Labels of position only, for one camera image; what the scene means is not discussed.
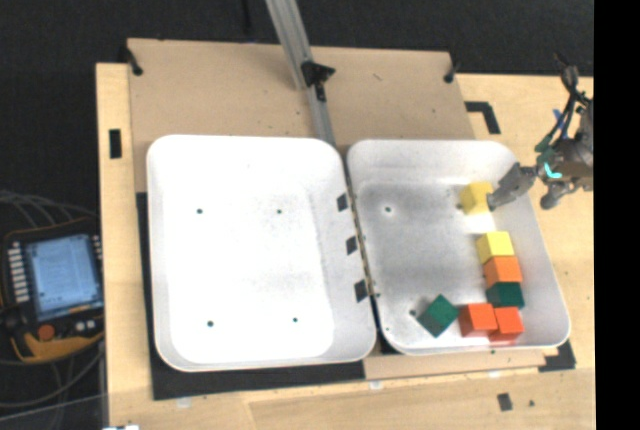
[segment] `metal pole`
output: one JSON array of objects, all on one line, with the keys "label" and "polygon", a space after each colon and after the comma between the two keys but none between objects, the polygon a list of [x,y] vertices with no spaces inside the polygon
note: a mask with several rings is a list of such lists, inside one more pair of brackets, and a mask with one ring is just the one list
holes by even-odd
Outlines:
[{"label": "metal pole", "polygon": [[313,62],[297,0],[266,0],[271,20],[282,44],[297,88],[305,90],[318,138],[335,145],[327,103],[305,81],[302,65]]}]

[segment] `plastic tray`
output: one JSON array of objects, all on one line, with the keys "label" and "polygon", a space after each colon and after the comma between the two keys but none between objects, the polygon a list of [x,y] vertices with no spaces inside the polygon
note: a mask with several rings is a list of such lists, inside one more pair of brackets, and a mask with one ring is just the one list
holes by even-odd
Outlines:
[{"label": "plastic tray", "polygon": [[334,148],[172,135],[151,145],[147,174],[156,346],[167,364],[214,371],[368,355],[376,328],[357,289],[364,267]]},{"label": "plastic tray", "polygon": [[507,345],[553,347],[570,322],[529,197],[494,212],[467,216],[460,191],[498,180],[516,162],[503,145],[478,140],[367,140],[349,150],[348,167],[380,325],[405,354],[491,348],[485,337],[462,337],[456,320],[432,336],[416,320],[439,294],[462,306],[486,302],[475,240],[508,231],[523,273],[525,332]]}]

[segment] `screen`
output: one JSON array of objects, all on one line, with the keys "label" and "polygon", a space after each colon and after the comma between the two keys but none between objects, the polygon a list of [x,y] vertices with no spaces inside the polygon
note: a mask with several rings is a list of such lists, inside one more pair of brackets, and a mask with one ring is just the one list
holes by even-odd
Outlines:
[{"label": "screen", "polygon": [[33,295],[38,320],[67,314],[69,309],[78,306],[102,305],[93,246],[88,235],[28,243],[25,252],[35,281]]}]

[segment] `wooden table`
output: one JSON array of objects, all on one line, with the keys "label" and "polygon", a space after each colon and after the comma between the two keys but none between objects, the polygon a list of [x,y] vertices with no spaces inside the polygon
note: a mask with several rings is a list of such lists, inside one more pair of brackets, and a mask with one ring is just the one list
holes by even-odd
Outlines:
[{"label": "wooden table", "polygon": [[[166,133],[313,136],[306,97],[292,88],[277,45],[133,39],[144,70],[98,64],[97,110],[105,256],[109,421],[147,428],[594,428],[593,193],[539,209],[530,192],[572,321],[573,369],[540,372],[557,349],[365,359],[364,381],[154,401],[142,289],[135,192],[144,191],[144,153]],[[314,48],[337,69],[328,82],[338,149],[362,138],[477,138],[501,142],[523,165],[562,108],[555,76],[458,75],[444,52]],[[593,80],[581,79],[592,94]],[[490,134],[465,102],[493,108]],[[121,154],[113,154],[114,133]],[[508,394],[512,410],[501,410]]]}]

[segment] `wooden block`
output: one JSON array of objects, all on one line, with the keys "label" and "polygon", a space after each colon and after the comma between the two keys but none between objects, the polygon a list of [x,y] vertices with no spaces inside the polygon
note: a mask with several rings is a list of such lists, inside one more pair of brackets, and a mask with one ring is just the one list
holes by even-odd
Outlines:
[{"label": "wooden block", "polygon": [[511,342],[524,332],[524,324],[517,307],[496,307],[498,330],[489,335],[492,342]]},{"label": "wooden block", "polygon": [[459,311],[451,302],[443,295],[438,295],[436,299],[429,304],[429,307],[418,316],[418,322],[431,335],[438,337],[449,325],[451,325],[458,317]]},{"label": "wooden block", "polygon": [[515,306],[524,307],[522,288],[518,282],[497,282],[486,290],[487,301],[495,307]]},{"label": "wooden block", "polygon": [[516,256],[494,256],[483,267],[487,288],[497,282],[522,283],[522,271]]},{"label": "wooden block", "polygon": [[464,337],[487,337],[498,330],[494,307],[487,303],[464,306],[460,309],[458,323]]},{"label": "wooden block", "polygon": [[507,231],[491,231],[476,240],[480,262],[484,265],[493,256],[515,256],[511,236]]},{"label": "wooden block", "polygon": [[469,183],[460,192],[460,203],[467,215],[477,215],[489,211],[487,194],[493,192],[493,186],[488,181]]}]

